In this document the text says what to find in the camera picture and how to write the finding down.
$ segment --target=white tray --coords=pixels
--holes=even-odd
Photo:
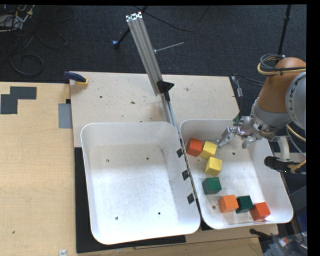
[[[232,124],[232,120],[186,120],[181,123],[180,132],[184,145],[191,137],[216,144],[226,127]],[[292,219],[293,209],[281,174],[265,166],[267,156],[272,156],[272,152],[266,139],[255,141],[243,149],[241,138],[236,136],[229,144],[218,148],[215,154],[222,160],[222,169],[218,174],[222,190],[217,194],[205,195],[202,182],[212,177],[205,173],[207,160],[187,155],[201,216],[209,227],[227,229],[279,224]],[[253,221],[250,212],[221,213],[218,200],[231,194],[236,197],[250,196],[253,204],[266,202],[271,214],[264,221]]]
[[[90,123],[81,131],[89,216],[106,245],[194,233],[200,214],[177,129],[168,122]]]

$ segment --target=clamp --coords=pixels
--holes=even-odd
[[[77,73],[65,71],[63,73],[64,79],[74,80],[76,85],[80,86],[87,86],[88,85],[88,78],[83,77]]]

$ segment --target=cable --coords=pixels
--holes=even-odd
[[[142,11],[141,8],[139,8],[139,7],[135,6],[135,5],[133,5],[133,7],[139,9],[140,11]],[[204,13],[201,15],[201,17],[198,19],[198,21],[197,21],[196,23],[194,23],[193,25],[191,25],[191,26],[189,26],[189,27],[186,27],[186,28],[177,27],[177,26],[175,26],[175,25],[173,25],[173,24],[171,24],[171,23],[169,23],[169,22],[167,22],[167,21],[165,21],[165,20],[163,20],[163,19],[160,19],[160,18],[158,18],[158,17],[156,17],[156,16],[153,16],[152,14],[150,14],[150,13],[148,13],[148,12],[146,12],[146,11],[145,11],[144,13],[147,14],[147,15],[149,15],[150,17],[158,20],[158,21],[161,21],[161,22],[169,25],[170,27],[172,27],[172,28],[174,28],[174,29],[177,29],[177,30],[188,30],[188,29],[191,29],[192,27],[194,27],[196,24],[198,24],[198,23],[201,21],[201,19],[205,16],[205,14],[206,14],[207,11],[209,10],[209,8],[210,8],[210,5],[208,5],[208,7],[206,8],[206,10],[204,11]]]
[[[261,82],[261,81],[258,81],[258,80],[254,80],[254,79],[251,79],[251,78],[247,78],[245,77],[244,75],[242,74],[238,74],[238,73],[234,73],[232,74],[234,77],[241,77],[243,78],[244,80],[241,80],[241,79],[237,79],[238,81],[242,81],[242,82],[245,82],[245,83],[248,83],[248,84],[253,84],[253,85],[257,85],[257,86],[263,86],[264,83]]]
[[[287,129],[294,135],[296,136],[298,139],[302,140],[303,142],[307,142],[307,139],[300,136],[298,133],[296,133],[290,126],[289,124],[286,125]]]
[[[284,56],[278,54],[265,54],[260,58],[257,70],[260,74],[266,76],[282,75],[284,73],[301,73],[305,72],[305,66],[297,67],[272,67],[266,64],[268,61],[279,61],[285,59]]]
[[[303,155],[304,158],[306,158],[305,154],[301,151],[301,149],[296,145],[296,143],[294,142],[294,140],[291,138],[291,136],[290,136],[290,134],[289,134],[288,127],[285,127],[285,131],[286,131],[286,134],[288,135],[288,139],[290,140],[290,142],[292,143],[292,145],[295,147],[295,149],[296,149],[301,155]]]
[[[68,8],[72,11],[72,14],[69,15],[67,18],[63,18],[63,19],[56,19],[56,15],[58,13],[58,7],[56,7],[54,9],[54,12],[52,14],[52,19],[43,19],[37,16],[33,16],[33,10],[34,10],[35,5],[32,5],[31,8],[29,9],[29,11],[26,11],[27,9],[27,5],[22,6],[22,5],[17,5],[15,7],[16,11],[14,13],[13,16],[7,17],[5,19],[5,21],[1,22],[2,24],[5,24],[4,26],[6,27],[5,30],[0,30],[0,32],[8,32],[6,33],[7,35],[7,45],[6,48],[4,48],[2,45],[0,45],[0,50],[4,53],[5,55],[5,59],[8,59],[9,63],[11,64],[12,68],[17,71],[18,73],[25,75],[25,76],[35,76],[38,75],[42,72],[43,67],[44,67],[44,62],[43,60],[36,54],[27,54],[24,53],[20,56],[20,60],[21,63],[24,59],[28,58],[28,59],[32,59],[35,62],[37,62],[38,64],[40,64],[40,68],[38,71],[34,72],[34,73],[27,73],[24,72],[22,70],[20,70],[19,68],[17,68],[17,65],[15,64],[14,61],[14,56],[17,56],[18,54],[24,52],[27,50],[27,48],[31,45],[31,42],[33,41],[33,39],[36,37],[39,39],[39,41],[44,44],[46,47],[51,48],[51,49],[60,49],[63,48],[64,46],[67,45],[67,39],[65,37],[63,37],[57,30],[56,28],[53,26],[52,29],[54,30],[54,32],[63,40],[63,44],[60,46],[51,46],[46,44],[43,39],[41,38],[41,36],[38,33],[38,29],[34,28],[33,25],[30,24],[30,22],[26,22],[28,17],[33,17],[38,19],[39,21],[48,21],[51,22],[51,24],[57,24],[58,22],[64,22],[64,21],[68,21],[70,20],[74,13],[73,13],[73,8],[71,6],[68,5]],[[22,12],[22,13],[26,13],[25,18],[22,20],[22,18],[20,18],[18,16],[18,11]],[[12,20],[12,25],[9,27],[6,25],[7,22],[10,22]],[[31,29],[31,32],[26,34],[24,30],[20,29],[22,28],[22,25],[24,27],[28,27]]]
[[[303,166],[306,163],[307,163],[307,159],[304,159],[302,162],[298,164],[289,164],[288,167],[290,168],[290,171],[293,173],[306,174],[306,172],[297,171],[301,166]]]

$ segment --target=colored cube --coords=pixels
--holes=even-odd
[[[250,209],[251,216],[254,221],[264,220],[271,212],[266,202],[256,203],[252,209]]]
[[[210,141],[205,141],[203,145],[203,149],[201,153],[199,154],[199,157],[204,158],[204,159],[209,159],[210,157],[214,157],[217,151],[217,145],[210,142]]]
[[[222,188],[218,177],[206,178],[202,182],[202,187],[205,195],[213,195],[218,193]]]
[[[206,161],[204,172],[212,176],[218,176],[218,174],[221,172],[221,169],[222,160],[215,157],[210,157]]]
[[[234,194],[224,195],[218,200],[220,211],[230,213],[239,208],[237,198]]]
[[[203,144],[202,140],[190,138],[186,145],[186,153],[194,157],[199,156],[202,151]]]
[[[235,210],[237,214],[249,212],[254,207],[250,195],[238,196],[236,200],[239,205],[239,208]]]

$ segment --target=dark square marking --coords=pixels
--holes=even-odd
[[[188,198],[189,205],[195,200],[194,195],[192,193],[188,195],[187,198]]]
[[[185,171],[182,172],[182,177],[183,177],[184,181],[189,177],[188,170],[185,170]]]
[[[1,94],[0,114],[17,114],[18,100],[11,94]]]
[[[184,154],[184,152],[182,151],[182,148],[180,148],[176,153],[179,158]]]
[[[37,87],[11,86],[10,94],[18,100],[35,100],[37,98]]]

